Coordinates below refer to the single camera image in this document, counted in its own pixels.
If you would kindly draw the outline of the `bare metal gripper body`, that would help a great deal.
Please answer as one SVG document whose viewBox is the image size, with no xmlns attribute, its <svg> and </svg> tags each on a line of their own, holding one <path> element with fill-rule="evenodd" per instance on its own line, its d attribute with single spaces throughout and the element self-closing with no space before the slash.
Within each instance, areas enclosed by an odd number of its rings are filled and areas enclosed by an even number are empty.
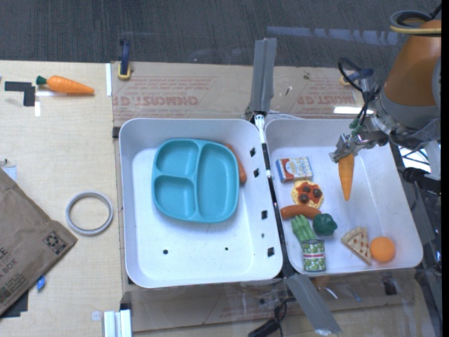
<svg viewBox="0 0 449 337">
<path fill-rule="evenodd" d="M 389 139 L 387 134 L 379 129 L 376 123 L 368 116 L 368 110 L 362 109 L 356 118 L 350 123 L 350 140 L 359 137 L 362 141 L 362 149 L 371 149 L 374 146 L 385 146 Z"/>
</svg>

